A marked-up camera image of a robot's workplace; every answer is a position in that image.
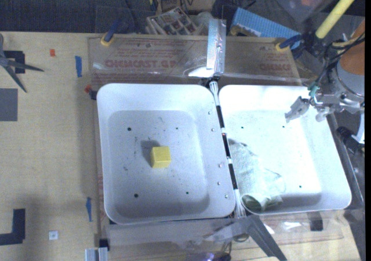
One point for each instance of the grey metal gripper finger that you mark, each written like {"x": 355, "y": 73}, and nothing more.
{"x": 298, "y": 107}
{"x": 321, "y": 115}

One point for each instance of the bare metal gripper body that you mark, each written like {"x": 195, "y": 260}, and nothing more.
{"x": 346, "y": 101}

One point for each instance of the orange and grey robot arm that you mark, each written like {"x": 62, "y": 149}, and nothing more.
{"x": 352, "y": 65}

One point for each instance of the white plastic tray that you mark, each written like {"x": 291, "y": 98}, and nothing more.
{"x": 162, "y": 190}
{"x": 301, "y": 155}

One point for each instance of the thin black and white rod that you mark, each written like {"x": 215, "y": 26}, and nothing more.
{"x": 221, "y": 120}

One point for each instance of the pale green folded cloth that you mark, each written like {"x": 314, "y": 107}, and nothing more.
{"x": 252, "y": 175}

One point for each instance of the brown cardboard board red print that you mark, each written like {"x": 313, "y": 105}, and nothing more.
{"x": 162, "y": 62}

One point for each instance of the yellow cube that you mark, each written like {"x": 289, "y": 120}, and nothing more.
{"x": 160, "y": 157}

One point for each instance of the black cylinder on white bracket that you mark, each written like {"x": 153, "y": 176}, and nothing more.
{"x": 352, "y": 138}

